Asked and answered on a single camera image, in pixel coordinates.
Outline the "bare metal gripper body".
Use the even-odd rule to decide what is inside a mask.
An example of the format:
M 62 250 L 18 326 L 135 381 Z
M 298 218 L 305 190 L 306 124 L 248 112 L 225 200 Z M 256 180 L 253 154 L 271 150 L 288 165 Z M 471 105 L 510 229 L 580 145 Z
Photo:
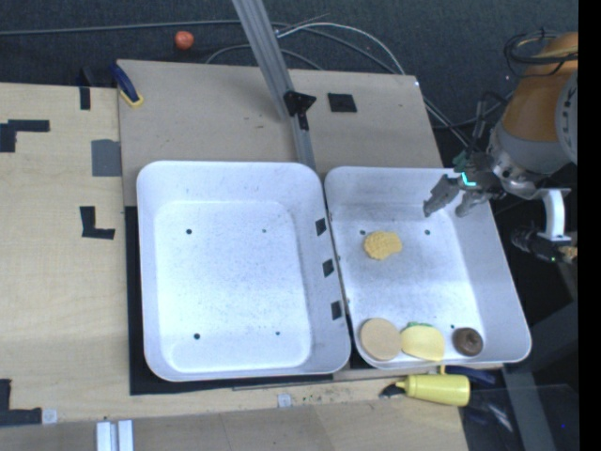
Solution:
M 518 165 L 504 150 L 464 150 L 454 157 L 453 165 L 459 189 L 470 200 L 500 199 L 507 194 L 534 200 L 544 194 L 539 184 L 545 177 Z

